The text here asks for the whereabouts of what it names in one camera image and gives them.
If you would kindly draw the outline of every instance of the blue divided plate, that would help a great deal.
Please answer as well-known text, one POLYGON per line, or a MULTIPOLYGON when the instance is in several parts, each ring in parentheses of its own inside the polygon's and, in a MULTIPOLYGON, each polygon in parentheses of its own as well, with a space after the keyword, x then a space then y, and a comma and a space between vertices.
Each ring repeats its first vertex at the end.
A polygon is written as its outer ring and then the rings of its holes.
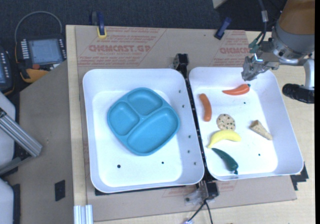
POLYGON ((114 135, 139 156, 158 151, 180 128, 176 111, 148 88, 134 89, 117 100, 107 122, 114 135))

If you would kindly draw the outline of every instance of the sausage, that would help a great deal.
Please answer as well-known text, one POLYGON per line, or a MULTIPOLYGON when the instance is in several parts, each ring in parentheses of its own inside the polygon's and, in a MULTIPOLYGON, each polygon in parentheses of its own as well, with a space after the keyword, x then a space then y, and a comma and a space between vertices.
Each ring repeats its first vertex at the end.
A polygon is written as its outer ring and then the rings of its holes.
POLYGON ((205 122, 209 122, 211 120, 212 116, 212 109, 211 109, 211 104, 210 101, 204 93, 201 93, 199 95, 200 101, 202 102, 202 105, 204 107, 204 115, 203 115, 203 120, 205 122))

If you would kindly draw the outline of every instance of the small screen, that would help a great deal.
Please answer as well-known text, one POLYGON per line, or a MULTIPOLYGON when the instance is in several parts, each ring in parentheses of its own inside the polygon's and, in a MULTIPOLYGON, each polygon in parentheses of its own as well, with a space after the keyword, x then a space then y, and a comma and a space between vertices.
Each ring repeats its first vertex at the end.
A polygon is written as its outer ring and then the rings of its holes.
POLYGON ((34 64, 45 65, 63 61, 58 40, 55 38, 30 40, 29 49, 34 64))
POLYGON ((0 84, 4 84, 6 82, 4 66, 0 62, 0 84))

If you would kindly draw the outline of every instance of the yellow banana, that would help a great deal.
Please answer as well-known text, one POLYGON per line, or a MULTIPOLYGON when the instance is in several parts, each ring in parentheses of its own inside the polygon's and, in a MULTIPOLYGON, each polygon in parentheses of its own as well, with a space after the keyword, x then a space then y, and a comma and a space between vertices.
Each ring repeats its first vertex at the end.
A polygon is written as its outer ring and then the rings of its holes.
POLYGON ((207 146, 209 149, 213 147, 213 145, 219 141, 222 140, 229 140, 233 142, 239 142, 241 141, 241 137, 238 133, 236 133, 234 130, 220 130, 215 132, 211 136, 211 140, 209 145, 207 146))

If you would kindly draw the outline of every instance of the white tray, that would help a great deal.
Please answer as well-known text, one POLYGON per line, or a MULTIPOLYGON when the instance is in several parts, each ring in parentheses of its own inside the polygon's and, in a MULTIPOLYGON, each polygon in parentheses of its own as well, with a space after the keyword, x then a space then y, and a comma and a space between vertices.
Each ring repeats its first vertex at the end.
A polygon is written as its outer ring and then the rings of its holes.
POLYGON ((222 181, 299 173, 304 163, 275 76, 267 71, 255 80, 244 82, 242 70, 240 67, 196 67, 190 71, 189 81, 208 171, 222 181), (244 83, 251 85, 246 94, 232 96, 222 92, 244 83), (202 93, 207 95, 212 107, 209 122, 203 121, 204 108, 199 99, 202 93), (229 114, 235 119, 235 131, 241 141, 222 140, 214 147, 236 160, 238 174, 228 171, 223 160, 207 148, 211 135, 219 130, 216 120, 220 114, 229 114), (273 140, 249 129, 254 120, 263 124, 273 140))
POLYGON ((204 175, 199 140, 183 76, 173 69, 93 69, 83 77, 90 176, 104 193, 183 186, 204 175), (136 88, 163 97, 180 118, 177 134, 157 152, 130 152, 107 123, 109 108, 136 88))
MULTIPOLYGON (((16 108, 11 101, 0 92, 0 107, 11 117, 16 119, 16 108)), ((0 168, 7 165, 14 157, 15 141, 4 130, 0 129, 0 168)))
POLYGON ((12 224, 14 218, 14 191, 0 179, 0 216, 1 224, 12 224))

